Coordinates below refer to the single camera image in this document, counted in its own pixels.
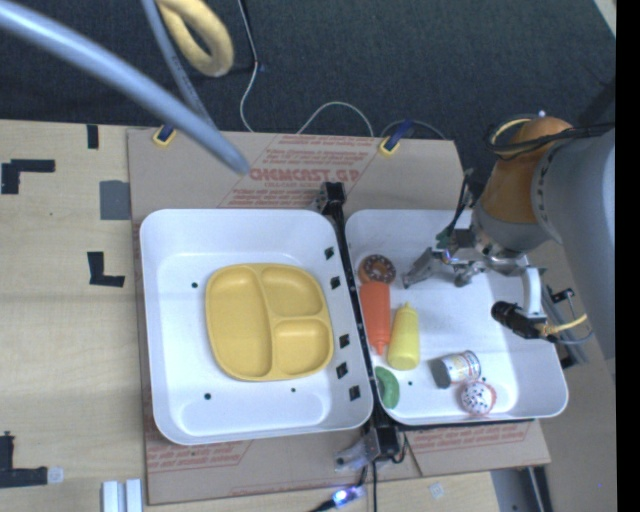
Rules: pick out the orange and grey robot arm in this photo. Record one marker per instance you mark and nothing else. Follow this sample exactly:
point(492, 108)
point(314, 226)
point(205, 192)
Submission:
point(575, 200)

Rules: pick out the yellow divided plate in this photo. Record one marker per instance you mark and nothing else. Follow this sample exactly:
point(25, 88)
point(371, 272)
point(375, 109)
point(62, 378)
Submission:
point(250, 320)

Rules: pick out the black cylinder on white bracket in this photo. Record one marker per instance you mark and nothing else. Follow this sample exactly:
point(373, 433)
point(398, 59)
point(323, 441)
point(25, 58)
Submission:
point(515, 316)

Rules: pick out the brown doughnut with sprinkles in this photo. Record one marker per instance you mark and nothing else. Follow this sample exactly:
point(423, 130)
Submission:
point(371, 272)

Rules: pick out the orange squeeze bottle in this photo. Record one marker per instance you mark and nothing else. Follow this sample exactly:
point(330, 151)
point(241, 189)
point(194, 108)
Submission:
point(375, 312)

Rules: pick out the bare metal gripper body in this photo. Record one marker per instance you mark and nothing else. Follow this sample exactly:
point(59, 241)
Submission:
point(475, 252)

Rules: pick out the white printed can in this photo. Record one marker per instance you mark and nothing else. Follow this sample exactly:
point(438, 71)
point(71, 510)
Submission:
point(462, 366)

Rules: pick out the yellow squeeze bottle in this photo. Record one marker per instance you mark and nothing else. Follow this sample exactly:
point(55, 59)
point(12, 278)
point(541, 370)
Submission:
point(404, 340)

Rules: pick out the brown cardboard board red print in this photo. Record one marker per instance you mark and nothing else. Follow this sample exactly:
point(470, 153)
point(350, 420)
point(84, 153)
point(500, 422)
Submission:
point(280, 470)

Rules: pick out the white plastic tray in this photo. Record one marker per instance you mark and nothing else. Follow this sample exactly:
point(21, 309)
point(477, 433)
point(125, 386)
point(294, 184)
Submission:
point(180, 320)
point(460, 320)

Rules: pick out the green curved toy vegetable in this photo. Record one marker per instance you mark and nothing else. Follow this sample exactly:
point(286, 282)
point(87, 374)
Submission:
point(390, 390)

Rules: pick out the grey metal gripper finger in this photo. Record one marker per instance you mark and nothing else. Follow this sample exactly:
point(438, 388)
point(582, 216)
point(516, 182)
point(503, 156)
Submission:
point(470, 275)
point(425, 265)

